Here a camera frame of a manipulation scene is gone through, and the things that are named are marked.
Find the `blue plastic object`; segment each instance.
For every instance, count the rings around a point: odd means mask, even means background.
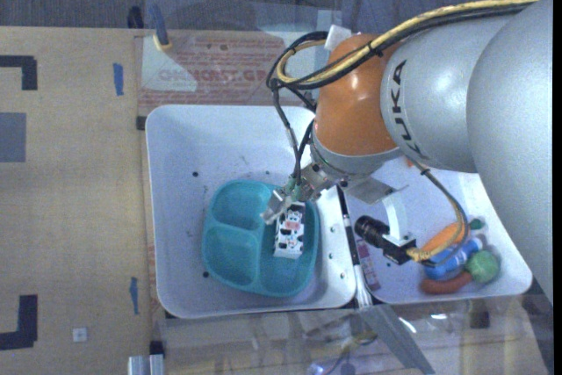
[[[223,184],[213,195],[203,228],[203,262],[233,288],[271,297],[291,297],[313,275],[320,236],[316,207],[306,202],[304,250],[297,259],[273,256],[275,226],[260,217],[277,186],[252,180]]]
[[[431,258],[431,261],[433,261],[434,263],[439,263],[440,261],[445,259],[445,257],[449,255],[451,251],[453,251],[453,249],[454,247],[449,247],[448,249],[445,249],[444,251],[438,253],[433,258]],[[479,238],[471,238],[465,243],[465,245],[463,245],[461,249],[459,249],[457,254],[454,255],[447,262],[438,265],[436,267],[426,266],[424,268],[425,273],[428,276],[428,278],[431,278],[433,280],[442,279],[448,273],[453,272],[454,270],[464,266],[466,261],[468,261],[468,258],[472,254],[479,251],[480,249],[482,249],[482,241]]]

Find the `teal bowl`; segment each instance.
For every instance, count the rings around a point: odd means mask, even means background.
[[[275,225],[260,217],[278,186],[252,180],[223,184],[213,195],[203,228],[203,262],[212,277],[242,291],[291,297],[313,275],[320,236],[316,206],[306,202],[304,250],[297,259],[273,256]]]

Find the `blue bottle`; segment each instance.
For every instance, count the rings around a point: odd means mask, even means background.
[[[425,266],[424,267],[425,274],[428,276],[428,278],[431,278],[433,280],[441,279],[445,277],[449,272],[452,272],[455,269],[458,269],[459,267],[465,265],[466,261],[468,261],[468,258],[470,258],[473,253],[476,253],[477,251],[481,250],[482,247],[483,247],[482,240],[479,237],[473,237],[469,239],[465,243],[465,245],[463,245],[463,247],[459,249],[457,254],[454,255],[451,259],[449,259],[447,262],[440,264],[436,267]],[[432,261],[433,263],[439,263],[440,261],[445,259],[445,257],[447,257],[453,251],[454,248],[455,246],[445,249],[441,253],[438,253],[437,255],[433,256],[430,261]]]

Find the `gray square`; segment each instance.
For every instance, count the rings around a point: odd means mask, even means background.
[[[0,162],[25,162],[24,112],[0,112]]]

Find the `green ball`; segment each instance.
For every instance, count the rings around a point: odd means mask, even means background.
[[[500,272],[500,262],[488,250],[481,250],[468,259],[465,270],[477,283],[488,283]]]

